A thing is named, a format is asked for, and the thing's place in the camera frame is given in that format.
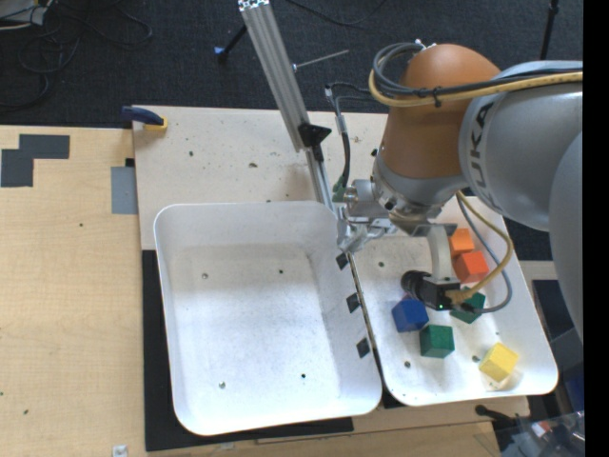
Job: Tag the black cylinder on white bracket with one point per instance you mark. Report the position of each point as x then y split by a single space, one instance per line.
440 293

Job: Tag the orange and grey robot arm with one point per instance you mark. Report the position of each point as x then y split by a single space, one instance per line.
428 131

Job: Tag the yellow cube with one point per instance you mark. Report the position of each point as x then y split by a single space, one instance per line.
498 362

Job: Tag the dark orange cube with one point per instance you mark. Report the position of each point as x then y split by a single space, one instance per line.
471 265

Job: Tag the light orange cube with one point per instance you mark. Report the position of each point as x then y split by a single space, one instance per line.
461 242

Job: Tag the pale wood board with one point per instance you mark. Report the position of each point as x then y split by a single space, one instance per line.
223 164

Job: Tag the blue cube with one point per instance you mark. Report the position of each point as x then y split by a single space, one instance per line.
408 316

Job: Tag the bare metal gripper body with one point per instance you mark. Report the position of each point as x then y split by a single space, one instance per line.
366 203

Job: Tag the white plastic tray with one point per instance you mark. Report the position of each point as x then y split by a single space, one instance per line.
438 374
252 322

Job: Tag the green cube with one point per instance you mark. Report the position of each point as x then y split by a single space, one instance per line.
437 341
476 310

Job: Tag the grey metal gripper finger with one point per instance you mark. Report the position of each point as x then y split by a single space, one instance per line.
368 235
346 236

